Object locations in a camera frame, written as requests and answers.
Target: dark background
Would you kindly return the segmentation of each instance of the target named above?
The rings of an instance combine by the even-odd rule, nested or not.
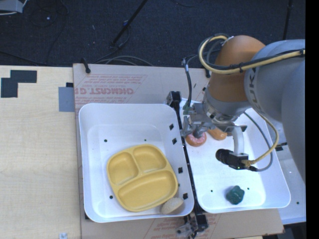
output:
[[[197,54],[217,33],[249,35],[266,45],[306,38],[306,0],[148,0],[110,48],[142,2],[29,0],[22,13],[0,11],[0,65],[71,67],[85,58],[89,64],[181,67],[183,57]],[[189,66],[201,64],[194,59]],[[295,239],[306,238],[306,223],[285,228]]]

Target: yellow plate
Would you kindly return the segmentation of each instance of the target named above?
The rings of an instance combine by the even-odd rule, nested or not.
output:
[[[151,144],[136,145],[114,154],[106,169],[118,201],[131,212],[158,206],[177,192],[177,178],[169,161]]]

